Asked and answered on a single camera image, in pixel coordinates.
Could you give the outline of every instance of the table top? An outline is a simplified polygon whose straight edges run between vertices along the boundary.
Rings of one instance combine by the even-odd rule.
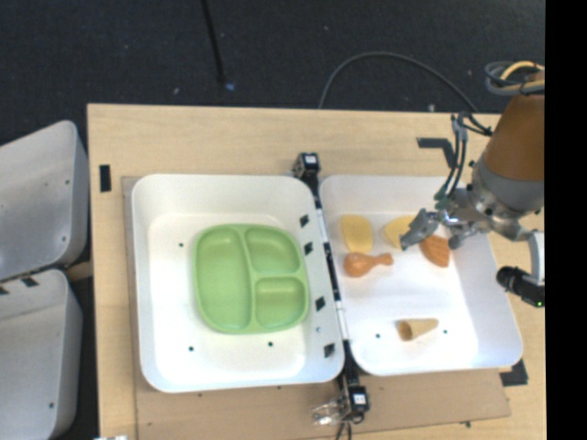
[[[87,115],[100,435],[191,438],[197,428],[200,438],[238,432],[271,440],[333,436],[334,427],[313,426],[309,415],[336,393],[331,383],[170,395],[141,377],[127,274],[124,179],[155,172],[286,174],[300,152],[319,155],[323,177],[443,176],[448,166],[442,150],[420,148],[417,140],[452,143],[450,113],[89,104]],[[488,126],[499,119],[476,117]],[[486,141],[470,136],[470,160]],[[544,229],[544,214],[530,215],[524,224]],[[527,244],[496,234],[489,238],[498,266],[531,269]],[[510,302],[524,341],[527,385],[504,389],[496,369],[361,377],[374,407],[365,422],[353,426],[353,436],[458,440],[470,438],[474,429],[477,439],[545,438],[544,310],[514,296]]]

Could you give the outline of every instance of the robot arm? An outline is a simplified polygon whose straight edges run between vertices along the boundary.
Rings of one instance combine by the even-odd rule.
[[[472,115],[452,117],[455,164],[435,195],[436,211],[421,209],[410,230],[401,236],[401,244],[406,249],[419,243],[440,225],[449,230],[452,249],[462,246],[467,237],[490,231],[511,241],[526,241],[532,274],[504,268],[497,280],[525,301],[544,306],[544,233],[524,228],[519,220],[544,205],[545,69],[527,61],[496,62],[489,64],[486,72],[488,89],[512,99],[494,132],[479,125]],[[524,75],[522,82],[513,81],[519,72]],[[459,188],[468,131],[491,138],[474,163],[471,182]],[[520,292],[536,295],[526,298]]]

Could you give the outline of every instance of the green divided tray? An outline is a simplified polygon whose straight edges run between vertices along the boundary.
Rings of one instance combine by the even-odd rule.
[[[194,242],[198,310],[230,334],[281,331],[308,312],[304,257],[286,231],[267,225],[212,226]]]

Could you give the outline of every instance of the black pole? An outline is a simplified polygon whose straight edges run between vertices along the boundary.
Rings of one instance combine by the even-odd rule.
[[[208,37],[212,43],[212,51],[214,52],[214,61],[216,63],[218,81],[224,84],[227,81],[227,77],[224,73],[222,58],[220,57],[220,50],[218,49],[218,41],[216,39],[216,32],[214,31],[214,24],[212,23],[212,16],[210,14],[208,0],[200,0],[200,2],[202,3],[202,10],[204,11],[204,20],[208,29]]]

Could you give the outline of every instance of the wooden table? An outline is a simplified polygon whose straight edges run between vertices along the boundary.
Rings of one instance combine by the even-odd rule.
[[[336,428],[311,425],[310,412],[336,393],[334,382],[165,394],[142,378],[128,292],[123,178],[155,172],[286,174],[300,152],[319,155],[322,177],[443,176],[448,166],[442,151],[420,148],[416,139],[452,143],[450,114],[89,104],[87,115],[100,435],[333,437]],[[477,118],[495,126],[499,117]],[[470,160],[485,143],[485,137],[470,135]],[[529,216],[525,225],[544,229],[543,214]],[[497,235],[490,240],[498,266],[530,270],[526,244]],[[544,310],[514,296],[511,304],[524,340],[527,385],[504,389],[497,369],[361,377],[373,407],[365,422],[353,426],[353,437],[546,438]]]

